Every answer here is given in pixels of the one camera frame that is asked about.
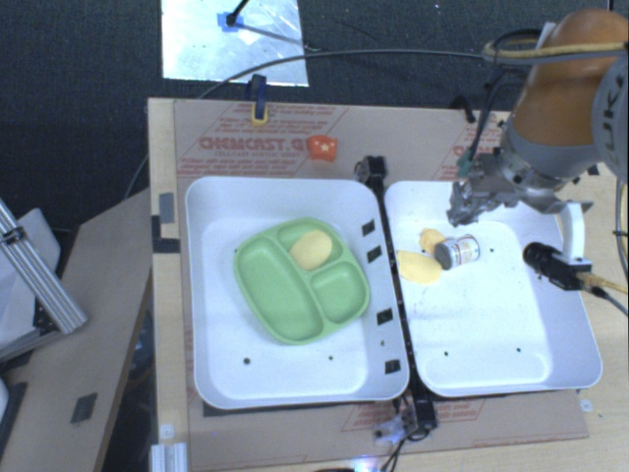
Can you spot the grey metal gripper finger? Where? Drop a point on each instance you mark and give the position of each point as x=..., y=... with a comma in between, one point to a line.
x=458, y=207
x=475, y=212

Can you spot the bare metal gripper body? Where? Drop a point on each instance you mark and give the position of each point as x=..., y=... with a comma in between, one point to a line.
x=508, y=180

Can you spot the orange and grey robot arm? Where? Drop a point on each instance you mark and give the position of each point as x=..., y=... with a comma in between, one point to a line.
x=560, y=96

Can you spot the small white labelled can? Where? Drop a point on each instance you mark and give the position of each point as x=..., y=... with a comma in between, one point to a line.
x=462, y=251

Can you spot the small yellow toy food piece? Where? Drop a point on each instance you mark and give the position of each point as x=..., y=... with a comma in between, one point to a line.
x=430, y=238

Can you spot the yellow flat toy bread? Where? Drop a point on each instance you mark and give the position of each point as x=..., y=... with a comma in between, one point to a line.
x=417, y=267

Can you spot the thin black rod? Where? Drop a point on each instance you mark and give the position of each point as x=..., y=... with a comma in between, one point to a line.
x=399, y=293

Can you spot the white plastic tray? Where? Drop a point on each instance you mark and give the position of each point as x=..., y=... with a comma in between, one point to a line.
x=275, y=371
x=491, y=322

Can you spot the red cube with yellow stars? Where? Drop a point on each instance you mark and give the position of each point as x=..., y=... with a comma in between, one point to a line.
x=322, y=148

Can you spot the yellow oval toy bread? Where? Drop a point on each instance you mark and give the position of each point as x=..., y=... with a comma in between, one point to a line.
x=310, y=250

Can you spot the brown cardboard board red print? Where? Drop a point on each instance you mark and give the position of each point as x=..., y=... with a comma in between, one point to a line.
x=295, y=135

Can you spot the green divided plate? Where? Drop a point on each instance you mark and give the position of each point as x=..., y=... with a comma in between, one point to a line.
x=275, y=293

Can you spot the black cylinder on white bracket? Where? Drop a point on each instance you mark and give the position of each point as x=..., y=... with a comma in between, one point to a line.
x=553, y=263

